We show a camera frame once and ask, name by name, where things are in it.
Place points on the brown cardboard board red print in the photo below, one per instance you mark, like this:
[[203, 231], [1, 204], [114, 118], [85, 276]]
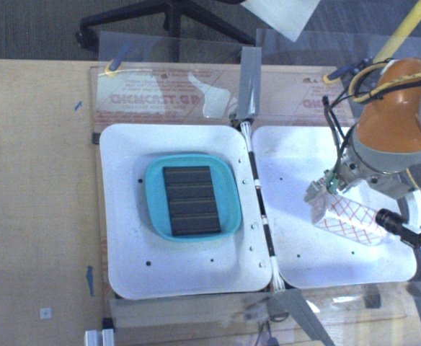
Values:
[[181, 96]]

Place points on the black cylinder on white bracket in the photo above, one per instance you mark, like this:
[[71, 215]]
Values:
[[390, 220]]

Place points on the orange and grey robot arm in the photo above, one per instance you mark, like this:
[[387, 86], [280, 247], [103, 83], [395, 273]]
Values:
[[390, 121]]

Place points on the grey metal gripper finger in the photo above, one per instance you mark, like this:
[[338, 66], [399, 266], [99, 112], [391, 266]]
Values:
[[350, 186], [314, 190]]

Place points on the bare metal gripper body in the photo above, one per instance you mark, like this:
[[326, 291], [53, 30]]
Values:
[[354, 173]]

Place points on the teal plate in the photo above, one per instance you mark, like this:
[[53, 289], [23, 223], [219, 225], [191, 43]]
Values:
[[154, 193]]

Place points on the white plastic tray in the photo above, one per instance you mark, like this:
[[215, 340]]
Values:
[[304, 229], [185, 269]]

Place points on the thin black and white rod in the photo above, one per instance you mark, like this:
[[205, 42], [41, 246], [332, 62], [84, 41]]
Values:
[[261, 207]]

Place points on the dark grey ridged block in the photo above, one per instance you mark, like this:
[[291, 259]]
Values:
[[191, 200]]

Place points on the yellow pole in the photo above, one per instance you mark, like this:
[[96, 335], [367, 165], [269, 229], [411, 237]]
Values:
[[408, 22]]

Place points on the black office chair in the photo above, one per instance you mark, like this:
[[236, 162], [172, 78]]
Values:
[[174, 5]]

